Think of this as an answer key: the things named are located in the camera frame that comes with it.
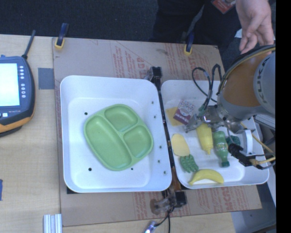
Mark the white plastic tray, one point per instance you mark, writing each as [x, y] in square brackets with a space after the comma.
[75, 139]
[232, 173]

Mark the yellow banana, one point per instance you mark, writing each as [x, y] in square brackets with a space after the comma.
[208, 175]

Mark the brown cardboard board red print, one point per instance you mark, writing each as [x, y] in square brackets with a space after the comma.
[92, 54]

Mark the small purple and white carton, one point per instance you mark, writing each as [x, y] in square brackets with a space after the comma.
[183, 111]

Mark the thin black and white rod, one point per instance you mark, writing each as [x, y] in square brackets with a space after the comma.
[165, 127]

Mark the green pea pods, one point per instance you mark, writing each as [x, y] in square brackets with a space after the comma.
[189, 164]

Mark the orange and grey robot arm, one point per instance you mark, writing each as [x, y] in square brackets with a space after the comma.
[242, 91]

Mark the green divided plate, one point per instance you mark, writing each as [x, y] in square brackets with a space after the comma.
[111, 139]

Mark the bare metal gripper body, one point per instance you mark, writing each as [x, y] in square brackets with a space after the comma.
[214, 115]

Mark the person's hand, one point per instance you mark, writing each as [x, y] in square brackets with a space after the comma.
[254, 18]

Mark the green plastic bottle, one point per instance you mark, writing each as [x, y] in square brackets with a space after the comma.
[220, 147]

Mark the yellow potato crisp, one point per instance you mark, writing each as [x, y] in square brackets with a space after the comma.
[180, 144]

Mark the yellow cheese slice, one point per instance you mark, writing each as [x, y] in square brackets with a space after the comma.
[170, 116]

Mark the dark green broccoli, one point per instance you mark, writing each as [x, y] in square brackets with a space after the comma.
[234, 140]

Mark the person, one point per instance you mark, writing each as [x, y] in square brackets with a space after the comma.
[179, 11]

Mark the black cylinder on white bracket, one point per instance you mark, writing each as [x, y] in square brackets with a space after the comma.
[247, 142]

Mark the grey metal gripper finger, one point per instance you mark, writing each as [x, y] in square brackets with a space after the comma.
[191, 128]
[193, 119]

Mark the yellow mustard bottle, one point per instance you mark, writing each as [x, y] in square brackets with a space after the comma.
[205, 136]

